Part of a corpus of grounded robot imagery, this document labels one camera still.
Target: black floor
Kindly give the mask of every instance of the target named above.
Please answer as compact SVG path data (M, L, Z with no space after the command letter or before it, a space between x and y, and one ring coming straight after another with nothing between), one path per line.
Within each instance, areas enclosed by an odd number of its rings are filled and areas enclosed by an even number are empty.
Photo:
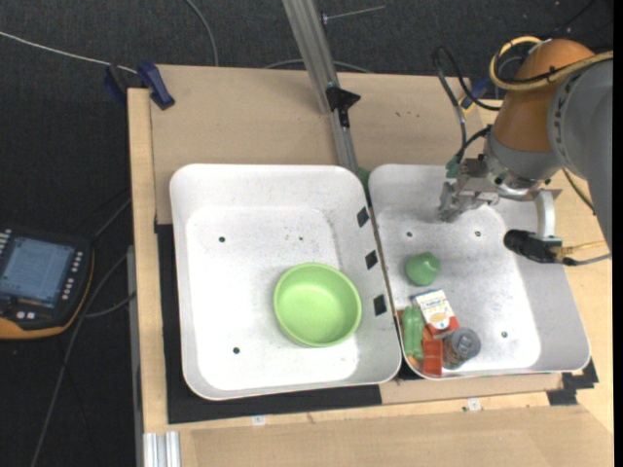
M192 1L221 65L263 67L298 56L280 0ZM567 36L596 51L613 44L612 0L317 1L329 16L385 6L335 19L327 30L336 60L375 72L434 74L431 54L445 46L476 80L505 40L525 34ZM131 68L141 59L214 58L182 0L0 0L0 31ZM93 237L129 198L126 111L104 89L103 66L0 36L0 71L0 224ZM126 208L95 242L95 283L131 244ZM92 309L127 292L122 266ZM0 342L0 466L30 464L71 334ZM131 465L131 399L128 312L85 320L38 465Z

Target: white cable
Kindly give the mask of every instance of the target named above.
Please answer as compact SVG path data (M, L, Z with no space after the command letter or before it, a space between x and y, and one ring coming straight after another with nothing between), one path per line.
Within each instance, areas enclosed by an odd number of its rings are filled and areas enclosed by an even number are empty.
M91 57L85 57L83 55L77 55L77 54L71 54L70 52L64 52L64 51L60 51L58 49L53 49L52 47L46 47L45 45L39 45L38 43L34 43L34 42L30 42L28 40L24 40L23 38L19 38L19 36L15 36L9 33L5 33L4 31L0 31L0 36L4 36L5 38L9 38L11 40L15 40L16 42L20 42L24 45L29 45L30 47L34 47L35 49L40 49L42 51L46 51L46 52L52 52L53 54L59 54L59 55L64 55L65 57L71 57L71 58L77 58L79 60L84 60L86 62L92 62L94 64L101 64L104 66L107 66L110 64L110 62L106 62L104 60L99 60L96 58L91 58ZM129 73L132 74L138 74L135 70L130 69L129 67L125 67L125 66L117 66L119 69L123 69L124 71L128 71Z

